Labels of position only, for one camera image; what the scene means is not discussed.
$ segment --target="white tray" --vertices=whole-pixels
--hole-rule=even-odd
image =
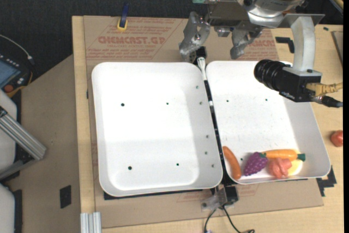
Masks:
[[[284,180],[327,175],[330,161],[310,103],[290,101],[258,82],[256,63],[215,61],[207,65],[221,145],[232,150],[242,170],[254,152],[290,148],[305,153],[306,160],[297,160],[298,165]],[[230,175],[228,162],[225,165]],[[276,180],[265,168],[237,182]]]
[[[199,69],[104,62],[92,71],[100,184],[112,196],[217,186],[222,167]]]

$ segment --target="red tomato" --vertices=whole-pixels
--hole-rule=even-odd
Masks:
[[[342,147],[343,146],[343,130],[337,130],[331,135],[331,142],[336,147]]]

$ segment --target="toy carrot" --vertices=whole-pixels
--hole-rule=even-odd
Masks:
[[[301,161],[305,161],[305,154],[304,153],[297,153],[295,150],[292,149],[280,149],[280,150],[270,150],[261,152],[264,154],[268,159],[275,159],[275,158],[288,158],[290,161],[300,159]]]
[[[232,177],[234,180],[238,180],[241,178],[241,167],[236,159],[233,152],[226,146],[223,147],[223,154],[225,158],[228,160],[230,168],[232,170]]]

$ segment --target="camera lens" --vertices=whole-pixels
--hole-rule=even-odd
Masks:
[[[275,91],[280,91],[282,80],[282,68],[285,66],[280,61],[263,59],[259,61],[254,69],[255,78],[266,87]]]

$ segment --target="purple grapes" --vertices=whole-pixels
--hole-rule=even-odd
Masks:
[[[244,175],[250,176],[261,171],[268,164],[268,159],[261,153],[253,153],[247,160]]]

